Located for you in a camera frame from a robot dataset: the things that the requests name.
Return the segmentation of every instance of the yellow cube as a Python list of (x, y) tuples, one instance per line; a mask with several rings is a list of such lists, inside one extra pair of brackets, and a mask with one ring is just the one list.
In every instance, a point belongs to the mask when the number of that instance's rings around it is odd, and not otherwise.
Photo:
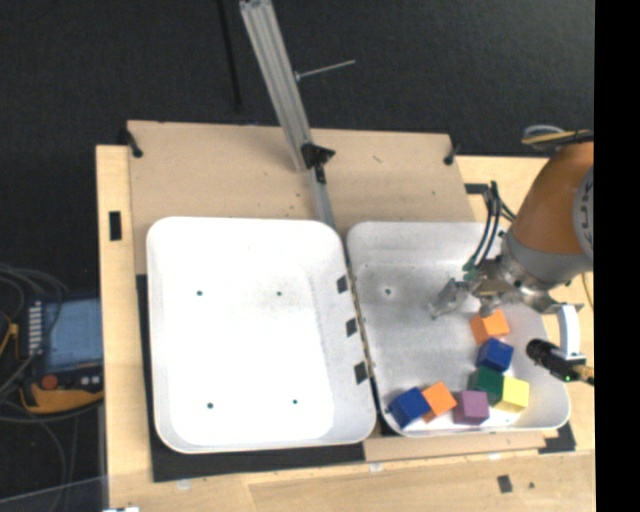
[(494, 405), (507, 412), (520, 412), (529, 405), (529, 383), (505, 375), (502, 382), (502, 399)]

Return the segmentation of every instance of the wooden table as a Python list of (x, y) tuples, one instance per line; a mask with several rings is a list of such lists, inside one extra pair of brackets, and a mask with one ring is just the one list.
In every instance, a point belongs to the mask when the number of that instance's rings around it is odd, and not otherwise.
[[(314, 213), (306, 179), (291, 170), (280, 128), (130, 122), (129, 130), (141, 159), (125, 146), (96, 149), (110, 506), (135, 505), (143, 512), (595, 510), (594, 389), (582, 383), (568, 386), (575, 451), (540, 454), (558, 436), (555, 430), (424, 440), (375, 431), (364, 443), (362, 463), (154, 482), (135, 289), (135, 275), (145, 271), (150, 223), (169, 214)], [(517, 209), (544, 164), (540, 158), (460, 156), (446, 166), (442, 158), (451, 143), (442, 134), (313, 134), (317, 144), (336, 150), (327, 173), (341, 235), (361, 220), (484, 219), (481, 198), (468, 196), (465, 183), (495, 180)], [(112, 230), (117, 219), (121, 233)], [(592, 279), (577, 278), (554, 294), (587, 304), (579, 318), (581, 348), (591, 364)], [(557, 342), (555, 318), (545, 325)], [(511, 492), (500, 488), (498, 477), (505, 476)]]

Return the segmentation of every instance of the blue cube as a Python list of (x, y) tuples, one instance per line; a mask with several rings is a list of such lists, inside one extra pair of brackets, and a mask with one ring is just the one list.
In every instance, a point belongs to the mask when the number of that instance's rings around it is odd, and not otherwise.
[(489, 338), (478, 350), (476, 366), (486, 366), (497, 372), (503, 373), (511, 365), (513, 347), (506, 343)]
[(405, 428), (409, 423), (428, 413), (431, 406), (418, 388), (411, 388), (397, 396), (389, 404), (389, 412), (400, 425)]

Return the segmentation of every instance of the blue display screen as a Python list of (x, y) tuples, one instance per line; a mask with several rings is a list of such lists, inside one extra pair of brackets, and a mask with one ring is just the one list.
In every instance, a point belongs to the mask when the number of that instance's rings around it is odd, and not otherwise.
[[(45, 305), (45, 328), (55, 320), (58, 305)], [(50, 370), (102, 363), (102, 310), (98, 298), (65, 301), (48, 339)]]

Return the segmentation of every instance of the foam block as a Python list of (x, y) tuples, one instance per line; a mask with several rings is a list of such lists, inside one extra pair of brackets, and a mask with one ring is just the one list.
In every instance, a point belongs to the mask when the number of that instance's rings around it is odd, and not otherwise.
[(441, 414), (450, 411), (457, 404), (456, 399), (449, 391), (449, 388), (447, 388), (446, 384), (442, 381), (438, 381), (423, 390), (422, 396), (424, 396), (431, 408), (430, 411), (422, 415), (422, 419), (425, 421), (431, 421), (436, 416), (440, 416)]
[(489, 338), (478, 350), (476, 366), (487, 366), (492, 370), (504, 373), (511, 365), (513, 347), (496, 338)]
[(480, 425), (489, 418), (489, 400), (485, 391), (466, 389), (456, 395), (453, 422), (459, 425)]
[(479, 366), (469, 375), (467, 389), (487, 393), (489, 405), (493, 406), (502, 399), (504, 375), (486, 366)]
[(400, 428), (405, 428), (430, 410), (431, 406), (418, 388), (405, 391), (389, 404), (389, 412), (398, 422)]
[(489, 338), (506, 336), (511, 332), (501, 309), (496, 309), (492, 315), (486, 318), (482, 318), (478, 313), (471, 319), (469, 325), (478, 344), (484, 343)]
[(529, 405), (529, 383), (505, 376), (502, 383), (502, 398), (494, 405), (507, 412), (520, 412)]

